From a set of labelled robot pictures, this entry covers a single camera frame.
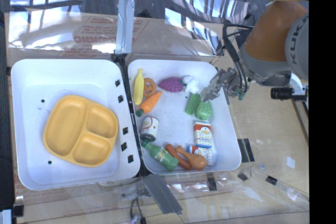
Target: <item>orange carrot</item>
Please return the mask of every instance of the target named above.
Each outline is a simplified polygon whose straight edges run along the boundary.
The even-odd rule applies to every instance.
[[[162,91],[158,91],[154,95],[148,97],[145,101],[143,101],[140,105],[140,109],[136,111],[136,115],[141,117],[143,113],[150,112],[160,99],[160,96],[162,94]]]

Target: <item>toy soup can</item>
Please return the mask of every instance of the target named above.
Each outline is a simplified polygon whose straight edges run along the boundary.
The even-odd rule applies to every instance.
[[[148,116],[142,121],[142,127],[140,131],[140,139],[148,139],[150,142],[156,140],[156,134],[158,132],[159,120],[157,118]]]

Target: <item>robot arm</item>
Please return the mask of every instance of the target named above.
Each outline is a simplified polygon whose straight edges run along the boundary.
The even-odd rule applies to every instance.
[[[308,86],[309,14],[298,1],[273,1],[262,14],[237,55],[236,68],[220,69],[201,92],[201,100],[219,96],[223,88],[240,100],[255,81],[271,89],[273,99],[306,101]]]

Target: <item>clear plastic sheet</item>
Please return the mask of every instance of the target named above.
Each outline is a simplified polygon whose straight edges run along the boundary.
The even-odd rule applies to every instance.
[[[8,65],[23,58],[109,59],[132,46],[134,0],[109,0],[112,15],[86,13],[86,0],[10,0]]]
[[[117,53],[127,52],[128,62],[187,56],[232,67],[223,53],[223,24],[248,25],[255,5],[237,0],[165,1],[164,19],[137,17],[134,1],[132,51],[121,40],[125,51]],[[119,0],[108,3],[110,14],[96,14],[88,0],[11,0],[13,11],[5,14],[8,65],[26,58],[110,59],[117,49]],[[239,27],[231,31],[234,39]],[[267,88],[252,84],[244,101],[232,99],[229,108],[242,164],[230,172],[164,176],[183,207],[170,222],[309,212],[308,144],[291,101],[271,100]],[[15,195],[25,206],[18,223],[68,217],[79,222],[139,223],[141,214],[153,222],[168,217],[148,195],[141,177],[33,191],[20,183],[15,162],[14,176]]]
[[[136,0],[105,2],[109,14],[91,13],[88,0],[10,0],[8,65],[23,58],[109,59],[111,54],[128,54],[130,60],[213,58],[223,54],[223,23],[243,25],[256,9],[242,0],[163,0],[162,20],[138,13]]]

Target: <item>bin hole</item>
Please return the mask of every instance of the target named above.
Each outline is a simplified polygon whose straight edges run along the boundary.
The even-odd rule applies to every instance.
[[[124,151],[127,148],[126,142],[121,145],[121,151]]]
[[[127,159],[128,159],[128,163],[131,163],[132,161],[134,161],[133,155],[128,156]]]

